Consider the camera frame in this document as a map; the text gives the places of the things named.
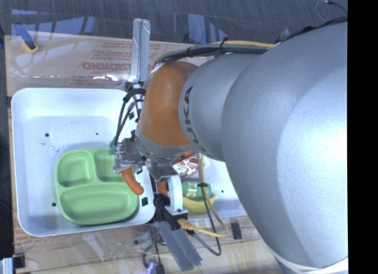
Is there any black cylinder on white bracket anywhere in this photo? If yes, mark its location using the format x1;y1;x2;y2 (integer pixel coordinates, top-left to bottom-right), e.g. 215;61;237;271
152;175;189;231

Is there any orange toy sausage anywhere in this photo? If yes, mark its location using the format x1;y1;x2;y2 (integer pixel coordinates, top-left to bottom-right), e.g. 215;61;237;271
121;167;145;196

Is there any green divided plate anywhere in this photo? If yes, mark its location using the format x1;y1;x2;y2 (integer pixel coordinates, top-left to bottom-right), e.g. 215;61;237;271
54;148;140;226

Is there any yellow banana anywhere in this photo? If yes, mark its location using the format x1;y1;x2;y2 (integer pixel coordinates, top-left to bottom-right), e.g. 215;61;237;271
183;194;219;214

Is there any white colourful printed packet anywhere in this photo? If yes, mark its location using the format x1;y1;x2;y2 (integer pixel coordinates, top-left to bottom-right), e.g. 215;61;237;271
172;154;208;177

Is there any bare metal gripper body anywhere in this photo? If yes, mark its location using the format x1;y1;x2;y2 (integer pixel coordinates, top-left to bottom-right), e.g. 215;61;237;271
115;137;178;183

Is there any brown cardboard board red print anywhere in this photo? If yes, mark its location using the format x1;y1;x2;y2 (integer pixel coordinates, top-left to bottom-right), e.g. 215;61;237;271
4;35;283;274

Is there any white plastic tray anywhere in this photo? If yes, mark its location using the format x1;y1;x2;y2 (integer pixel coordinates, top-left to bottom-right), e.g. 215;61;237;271
11;87;157;237
152;154;249;219

